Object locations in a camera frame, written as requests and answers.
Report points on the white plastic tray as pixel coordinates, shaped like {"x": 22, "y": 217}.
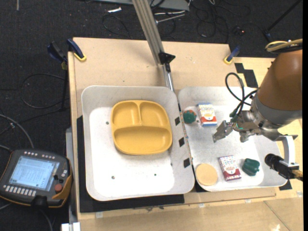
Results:
{"x": 134, "y": 172}
{"x": 216, "y": 148}

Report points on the yellow divided plate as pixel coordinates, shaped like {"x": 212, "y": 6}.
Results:
{"x": 142, "y": 133}

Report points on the round tan biscuit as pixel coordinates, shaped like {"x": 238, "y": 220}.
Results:
{"x": 206, "y": 174}

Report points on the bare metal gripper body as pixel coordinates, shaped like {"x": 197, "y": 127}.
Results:
{"x": 255, "y": 125}

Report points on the thin rod between trays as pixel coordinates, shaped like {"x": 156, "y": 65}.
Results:
{"x": 185, "y": 135}

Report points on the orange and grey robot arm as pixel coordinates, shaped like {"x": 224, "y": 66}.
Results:
{"x": 281, "y": 80}

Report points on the black cylinder on white bracket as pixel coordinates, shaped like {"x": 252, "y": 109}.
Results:
{"x": 276, "y": 163}

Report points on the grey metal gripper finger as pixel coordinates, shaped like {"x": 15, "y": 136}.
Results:
{"x": 245, "y": 136}
{"x": 222, "y": 130}

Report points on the green bell pepper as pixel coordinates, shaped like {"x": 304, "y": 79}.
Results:
{"x": 250, "y": 167}

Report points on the dark green toy vegetable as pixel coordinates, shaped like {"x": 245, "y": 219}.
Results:
{"x": 189, "y": 117}

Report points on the red white blue carton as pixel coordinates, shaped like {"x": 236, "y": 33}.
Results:
{"x": 207, "y": 115}

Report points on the pale wood board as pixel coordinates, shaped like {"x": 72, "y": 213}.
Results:
{"x": 115, "y": 66}

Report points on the red white dotted carton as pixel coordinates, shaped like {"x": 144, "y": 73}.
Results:
{"x": 229, "y": 168}

